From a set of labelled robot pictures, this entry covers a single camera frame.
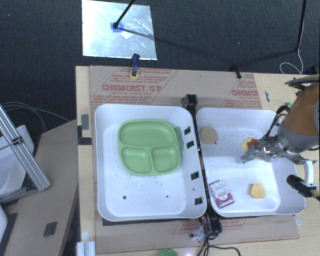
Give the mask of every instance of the metal plate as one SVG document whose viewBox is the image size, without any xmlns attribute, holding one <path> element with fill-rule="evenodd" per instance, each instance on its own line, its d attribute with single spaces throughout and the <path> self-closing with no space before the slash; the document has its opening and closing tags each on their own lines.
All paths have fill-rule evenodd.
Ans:
<svg viewBox="0 0 320 256">
<path fill-rule="evenodd" d="M 142 60 L 157 60 L 150 7 L 132 5 L 119 24 L 128 5 L 123 3 L 82 0 L 83 55 L 131 59 L 139 54 Z"/>
</svg>

